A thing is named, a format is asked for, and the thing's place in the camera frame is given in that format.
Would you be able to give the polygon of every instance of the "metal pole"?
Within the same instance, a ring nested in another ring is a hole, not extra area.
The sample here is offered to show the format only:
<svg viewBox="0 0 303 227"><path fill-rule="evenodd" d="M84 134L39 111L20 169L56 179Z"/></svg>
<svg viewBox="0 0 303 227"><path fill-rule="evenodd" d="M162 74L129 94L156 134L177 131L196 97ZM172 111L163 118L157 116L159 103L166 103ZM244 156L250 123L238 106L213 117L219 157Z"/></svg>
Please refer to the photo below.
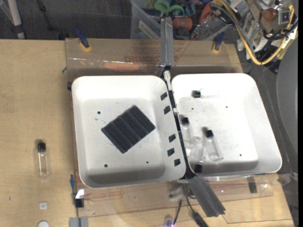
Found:
<svg viewBox="0 0 303 227"><path fill-rule="evenodd" d="M8 0L8 3L9 3L9 9L10 9L13 21L14 21L14 26L21 25L22 22L21 22L21 18L20 18L20 15L19 15L16 0ZM19 33L18 38L19 39L25 39L24 32Z"/></svg>

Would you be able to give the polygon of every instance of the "wooden table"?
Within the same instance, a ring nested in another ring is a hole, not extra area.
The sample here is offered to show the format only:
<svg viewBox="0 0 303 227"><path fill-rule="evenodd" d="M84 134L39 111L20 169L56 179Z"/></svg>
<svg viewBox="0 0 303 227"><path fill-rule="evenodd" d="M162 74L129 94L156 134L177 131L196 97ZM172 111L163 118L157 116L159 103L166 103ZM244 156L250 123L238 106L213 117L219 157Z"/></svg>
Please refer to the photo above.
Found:
<svg viewBox="0 0 303 227"><path fill-rule="evenodd" d="M0 227L68 226L77 216L70 175L74 174L70 93L62 41L0 40ZM35 141L45 141L50 177L38 177ZM274 196L225 202L225 216L205 218L210 227L294 226L282 187ZM39 202L47 202L40 210ZM202 216L200 207L194 207ZM89 218L89 227L162 226L176 209L150 210ZM196 226L182 207L178 227Z"/></svg>

